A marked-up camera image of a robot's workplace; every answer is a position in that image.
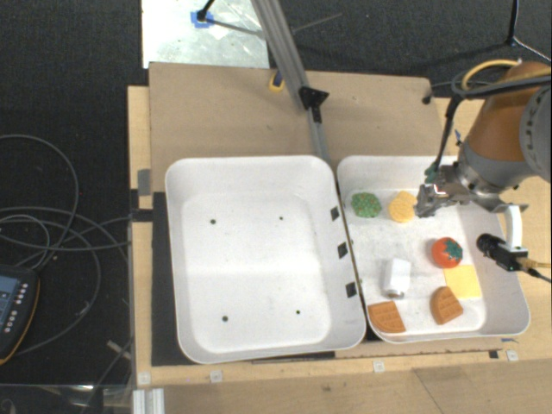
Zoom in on yellow cheese slice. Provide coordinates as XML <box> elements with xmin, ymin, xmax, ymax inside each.
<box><xmin>443</xmin><ymin>264</ymin><xmax>483</xmax><ymax>300</ymax></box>

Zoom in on white carton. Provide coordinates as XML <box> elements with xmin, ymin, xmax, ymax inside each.
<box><xmin>380</xmin><ymin>257</ymin><xmax>412</xmax><ymax>298</ymax></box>

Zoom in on brown cardboard board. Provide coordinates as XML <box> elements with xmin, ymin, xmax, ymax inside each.
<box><xmin>147</xmin><ymin>61</ymin><xmax>514</xmax><ymax>361</ymax></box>

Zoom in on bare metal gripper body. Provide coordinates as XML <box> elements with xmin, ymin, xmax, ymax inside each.
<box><xmin>423</xmin><ymin>161</ymin><xmax>505</xmax><ymax>210</ymax></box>

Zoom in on white plastic tray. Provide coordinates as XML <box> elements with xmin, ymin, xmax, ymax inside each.
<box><xmin>164</xmin><ymin>154</ymin><xmax>368</xmax><ymax>366</ymax></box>
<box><xmin>336</xmin><ymin>154</ymin><xmax>531</xmax><ymax>345</ymax></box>

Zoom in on orange waffle slice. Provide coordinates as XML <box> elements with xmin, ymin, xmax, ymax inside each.
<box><xmin>367</xmin><ymin>300</ymin><xmax>407</xmax><ymax>335</ymax></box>
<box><xmin>429</xmin><ymin>285</ymin><xmax>465</xmax><ymax>326</ymax></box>

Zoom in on red tomato with green top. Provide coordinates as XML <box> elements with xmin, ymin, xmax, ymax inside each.
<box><xmin>431</xmin><ymin>236</ymin><xmax>464</xmax><ymax>270</ymax></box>

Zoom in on yellow biscuit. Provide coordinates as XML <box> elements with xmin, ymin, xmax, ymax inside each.
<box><xmin>388</xmin><ymin>190</ymin><xmax>418</xmax><ymax>224</ymax></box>

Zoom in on black cylinder on white bracket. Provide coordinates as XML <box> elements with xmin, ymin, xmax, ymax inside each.
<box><xmin>475</xmin><ymin>203</ymin><xmax>530</xmax><ymax>273</ymax></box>

